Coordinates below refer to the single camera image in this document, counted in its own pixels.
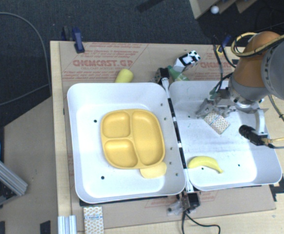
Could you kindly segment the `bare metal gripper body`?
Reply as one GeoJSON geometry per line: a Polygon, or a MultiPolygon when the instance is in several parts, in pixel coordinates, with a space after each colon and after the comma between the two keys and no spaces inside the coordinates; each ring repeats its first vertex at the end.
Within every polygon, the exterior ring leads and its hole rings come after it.
{"type": "Polygon", "coordinates": [[[215,111],[219,113],[218,107],[235,106],[236,111],[244,113],[255,113],[259,105],[255,101],[249,101],[240,96],[234,89],[224,88],[216,91],[212,95],[215,111]]]}

